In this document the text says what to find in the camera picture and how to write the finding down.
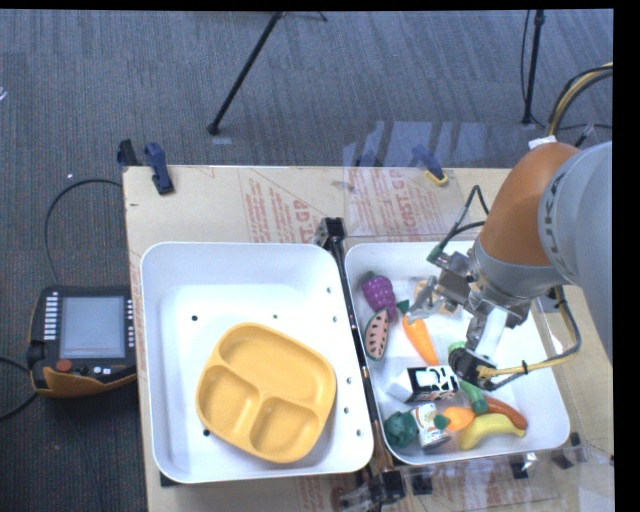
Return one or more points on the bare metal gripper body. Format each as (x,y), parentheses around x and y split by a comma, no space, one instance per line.
(457,280)

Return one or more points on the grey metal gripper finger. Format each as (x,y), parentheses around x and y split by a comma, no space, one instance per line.
(422,304)
(432,286)

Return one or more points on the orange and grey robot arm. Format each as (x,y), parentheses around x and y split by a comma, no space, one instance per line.
(520,210)

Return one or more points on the purple grapes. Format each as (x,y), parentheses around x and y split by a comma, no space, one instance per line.
(378,295)

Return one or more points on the watermelon slice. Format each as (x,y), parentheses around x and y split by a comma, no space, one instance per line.
(376,336)

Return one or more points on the black and white carton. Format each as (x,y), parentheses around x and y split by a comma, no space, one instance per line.
(430,384)

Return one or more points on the green cucumber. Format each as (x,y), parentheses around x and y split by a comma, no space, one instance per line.
(475,397)

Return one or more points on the small white can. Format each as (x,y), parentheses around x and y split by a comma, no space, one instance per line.
(430,425)

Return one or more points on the green broccoli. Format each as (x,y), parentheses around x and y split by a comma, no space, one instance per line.
(400,429)

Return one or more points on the orange sausage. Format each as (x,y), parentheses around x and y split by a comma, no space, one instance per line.
(507,410)

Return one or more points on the yellow banana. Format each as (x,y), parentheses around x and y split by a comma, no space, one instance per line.
(487,429)

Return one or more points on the white plastic tray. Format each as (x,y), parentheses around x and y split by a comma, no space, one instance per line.
(250,280)
(525,415)

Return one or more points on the yellow divided plate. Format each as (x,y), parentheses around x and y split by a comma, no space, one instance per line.
(265,390)

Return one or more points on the brown cardboard board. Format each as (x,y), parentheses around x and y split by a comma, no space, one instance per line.
(225,210)

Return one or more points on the black tripod leg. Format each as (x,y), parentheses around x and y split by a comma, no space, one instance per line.
(245,70)
(532,60)

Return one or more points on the black cylinder on white bracket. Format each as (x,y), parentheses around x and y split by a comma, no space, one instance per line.
(467,365)

